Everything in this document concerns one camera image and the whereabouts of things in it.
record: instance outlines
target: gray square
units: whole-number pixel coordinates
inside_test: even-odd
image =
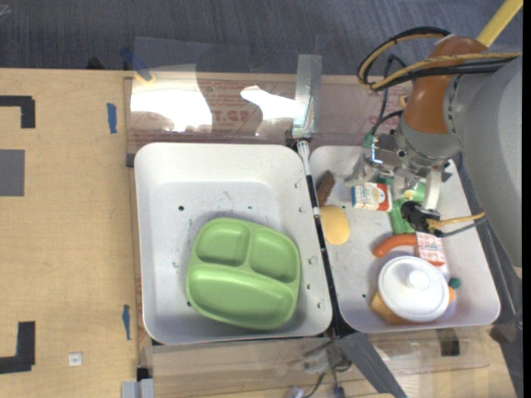
[[[24,196],[26,151],[0,149],[0,196]]]

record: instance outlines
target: green tray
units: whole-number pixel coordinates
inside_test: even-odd
[[[241,328],[279,328],[295,311],[299,286],[299,250],[287,235],[234,218],[211,220],[197,234],[186,294],[203,316]]]

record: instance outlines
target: white square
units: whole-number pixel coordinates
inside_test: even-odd
[[[82,352],[71,352],[68,354],[68,365],[69,366],[80,366],[83,364],[83,353]]]

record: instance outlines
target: wooden table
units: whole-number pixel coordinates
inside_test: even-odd
[[[0,149],[25,151],[24,196],[0,197],[0,299],[7,305],[0,318],[0,356],[16,354],[19,322],[36,326],[35,365],[0,375],[0,396],[118,397],[121,382],[136,377],[139,342],[125,166],[124,81],[129,77],[121,71],[0,70],[0,95],[27,95],[36,102],[34,129],[21,129],[19,108],[0,107]],[[116,108],[116,133],[111,133],[108,104]],[[417,374],[397,379],[410,396],[513,396],[499,346],[486,332],[477,333],[486,365],[420,374],[429,362],[419,360]],[[81,365],[69,365],[73,352],[82,353]],[[345,389],[350,396],[376,392],[360,378],[345,383]],[[330,391],[328,381],[315,396]],[[285,389],[231,396],[284,395]]]

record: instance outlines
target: divided green plate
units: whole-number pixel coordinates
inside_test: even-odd
[[[241,328],[279,328],[295,311],[299,285],[299,250],[287,235],[234,218],[211,220],[197,234],[186,294],[203,316]]]

